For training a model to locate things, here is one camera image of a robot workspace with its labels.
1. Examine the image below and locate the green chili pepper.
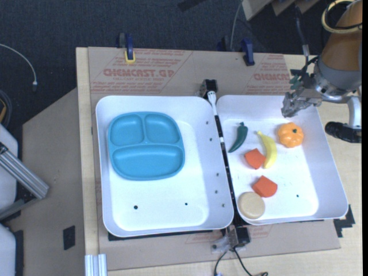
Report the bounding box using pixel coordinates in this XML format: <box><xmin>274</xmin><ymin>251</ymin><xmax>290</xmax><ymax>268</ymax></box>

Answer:
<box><xmin>228</xmin><ymin>121</ymin><xmax>249</xmax><ymax>154</ymax></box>

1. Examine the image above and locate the blue divided plate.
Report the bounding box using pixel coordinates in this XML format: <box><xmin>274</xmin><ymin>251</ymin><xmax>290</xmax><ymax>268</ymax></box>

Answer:
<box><xmin>108</xmin><ymin>112</ymin><xmax>185</xmax><ymax>181</ymax></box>

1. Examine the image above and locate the beige round biscuit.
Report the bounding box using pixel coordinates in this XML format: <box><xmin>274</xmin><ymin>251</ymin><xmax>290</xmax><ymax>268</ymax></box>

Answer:
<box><xmin>237</xmin><ymin>191</ymin><xmax>266</xmax><ymax>220</ymax></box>

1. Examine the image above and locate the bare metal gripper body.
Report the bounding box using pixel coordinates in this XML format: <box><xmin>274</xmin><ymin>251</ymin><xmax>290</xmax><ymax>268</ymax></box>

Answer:
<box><xmin>292</xmin><ymin>72</ymin><xmax>356</xmax><ymax>106</ymax></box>

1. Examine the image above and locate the yellow banana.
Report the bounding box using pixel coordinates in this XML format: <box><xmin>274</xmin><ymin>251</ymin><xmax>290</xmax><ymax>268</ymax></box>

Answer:
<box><xmin>256</xmin><ymin>130</ymin><xmax>278</xmax><ymax>170</ymax></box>

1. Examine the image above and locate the thin black and white rod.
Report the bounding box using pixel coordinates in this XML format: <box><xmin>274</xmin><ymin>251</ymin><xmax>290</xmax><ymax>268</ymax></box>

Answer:
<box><xmin>206</xmin><ymin>90</ymin><xmax>237</xmax><ymax>229</ymax></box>

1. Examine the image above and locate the black cylinder on white bracket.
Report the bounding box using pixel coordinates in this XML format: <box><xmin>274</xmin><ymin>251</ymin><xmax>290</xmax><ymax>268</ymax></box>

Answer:
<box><xmin>324</xmin><ymin>95</ymin><xmax>363</xmax><ymax>143</ymax></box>

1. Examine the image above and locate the orange wedge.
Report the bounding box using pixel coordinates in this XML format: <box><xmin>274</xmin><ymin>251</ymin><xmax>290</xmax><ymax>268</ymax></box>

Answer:
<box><xmin>252</xmin><ymin>175</ymin><xmax>278</xmax><ymax>198</ymax></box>
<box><xmin>244</xmin><ymin>148</ymin><xmax>267</xmax><ymax>170</ymax></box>

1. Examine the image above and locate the brown cardboard board red print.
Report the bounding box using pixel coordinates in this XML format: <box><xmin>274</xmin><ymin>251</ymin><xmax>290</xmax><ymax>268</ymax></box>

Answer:
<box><xmin>87</xmin><ymin>46</ymin><xmax>342</xmax><ymax>271</ymax></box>

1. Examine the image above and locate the black block with thin wires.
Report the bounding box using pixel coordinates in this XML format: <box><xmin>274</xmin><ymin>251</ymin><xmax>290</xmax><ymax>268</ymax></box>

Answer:
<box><xmin>196</xmin><ymin>78</ymin><xmax>218</xmax><ymax>97</ymax></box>
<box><xmin>211</xmin><ymin>225</ymin><xmax>251</xmax><ymax>254</ymax></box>

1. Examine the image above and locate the white plastic tray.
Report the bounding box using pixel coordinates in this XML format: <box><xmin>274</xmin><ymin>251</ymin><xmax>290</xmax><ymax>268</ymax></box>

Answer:
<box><xmin>216</xmin><ymin>94</ymin><xmax>349</xmax><ymax>226</ymax></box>
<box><xmin>95</xmin><ymin>95</ymin><xmax>235</xmax><ymax>238</ymax></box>

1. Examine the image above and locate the orange pumpkin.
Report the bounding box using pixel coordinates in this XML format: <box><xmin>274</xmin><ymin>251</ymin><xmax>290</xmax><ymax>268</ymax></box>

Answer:
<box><xmin>277</xmin><ymin>122</ymin><xmax>304</xmax><ymax>149</ymax></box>

